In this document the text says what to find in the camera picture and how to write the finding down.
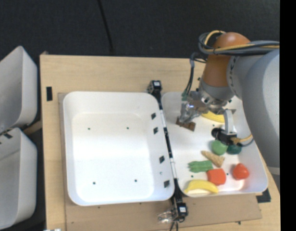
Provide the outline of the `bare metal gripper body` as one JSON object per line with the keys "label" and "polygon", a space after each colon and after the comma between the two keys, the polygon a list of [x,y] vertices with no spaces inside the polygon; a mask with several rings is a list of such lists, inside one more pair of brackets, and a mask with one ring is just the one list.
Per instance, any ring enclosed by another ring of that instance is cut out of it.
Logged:
{"label": "bare metal gripper body", "polygon": [[188,114],[198,113],[199,116],[211,111],[220,114],[229,101],[229,90],[183,91],[183,101],[187,106]]}

